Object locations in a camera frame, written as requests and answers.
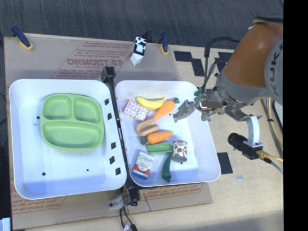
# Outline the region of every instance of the tin can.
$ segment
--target tin can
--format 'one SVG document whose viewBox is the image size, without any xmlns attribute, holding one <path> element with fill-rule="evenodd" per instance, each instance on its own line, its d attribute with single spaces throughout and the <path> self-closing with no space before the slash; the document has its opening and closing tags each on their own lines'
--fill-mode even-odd
<svg viewBox="0 0 308 231">
<path fill-rule="evenodd" d="M 187 142 L 186 141 L 173 141 L 173 157 L 175 162 L 183 163 L 187 161 Z"/>
</svg>

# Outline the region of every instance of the yellow banana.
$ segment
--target yellow banana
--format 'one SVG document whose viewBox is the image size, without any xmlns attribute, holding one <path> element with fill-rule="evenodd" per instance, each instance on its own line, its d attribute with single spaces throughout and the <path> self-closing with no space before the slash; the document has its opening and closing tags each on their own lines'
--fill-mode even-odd
<svg viewBox="0 0 308 231">
<path fill-rule="evenodd" d="M 143 97 L 136 97 L 136 102 L 141 106 L 143 106 L 144 108 L 147 108 L 149 110 L 156 110 L 159 109 L 161 106 L 163 106 L 164 101 L 166 99 L 167 97 L 163 97 L 162 99 L 151 101 Z"/>
</svg>

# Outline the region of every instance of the orange carrot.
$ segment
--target orange carrot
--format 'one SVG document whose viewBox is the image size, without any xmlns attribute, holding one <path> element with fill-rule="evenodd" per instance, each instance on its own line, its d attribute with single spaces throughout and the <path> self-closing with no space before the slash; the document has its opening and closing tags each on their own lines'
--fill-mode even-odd
<svg viewBox="0 0 308 231">
<path fill-rule="evenodd" d="M 162 116 L 168 114 L 175 108 L 175 103 L 171 100 L 165 102 L 163 106 L 159 108 L 159 110 L 156 112 L 156 114 L 153 116 L 153 119 L 157 120 L 158 118 L 161 118 Z"/>
<path fill-rule="evenodd" d="M 141 144 L 157 144 L 173 134 L 171 131 L 150 133 L 146 139 L 140 139 Z"/>
</svg>

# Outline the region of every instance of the green cucumber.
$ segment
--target green cucumber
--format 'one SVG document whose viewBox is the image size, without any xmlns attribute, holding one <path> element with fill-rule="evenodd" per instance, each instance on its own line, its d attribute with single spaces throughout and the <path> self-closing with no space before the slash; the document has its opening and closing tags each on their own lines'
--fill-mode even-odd
<svg viewBox="0 0 308 231">
<path fill-rule="evenodd" d="M 171 142 L 159 143 L 159 144 L 151 144 L 148 145 L 146 150 L 148 153 L 161 152 L 161 153 L 169 153 L 173 152 L 171 148 Z"/>
<path fill-rule="evenodd" d="M 171 163 L 171 158 L 173 156 L 173 153 L 170 153 L 169 156 L 167 157 L 164 166 L 163 166 L 163 171 L 162 171 L 162 178 L 166 180 L 167 182 L 170 181 L 171 174 L 170 174 L 170 163 Z"/>
</svg>

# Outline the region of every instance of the green divided tray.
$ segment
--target green divided tray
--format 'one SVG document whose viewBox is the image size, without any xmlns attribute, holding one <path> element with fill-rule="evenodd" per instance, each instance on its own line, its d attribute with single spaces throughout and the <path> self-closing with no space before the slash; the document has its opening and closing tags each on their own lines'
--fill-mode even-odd
<svg viewBox="0 0 308 231">
<path fill-rule="evenodd" d="M 40 119 L 42 137 L 54 148 L 90 150 L 104 138 L 102 108 L 87 96 L 52 94 L 44 100 Z"/>
</svg>

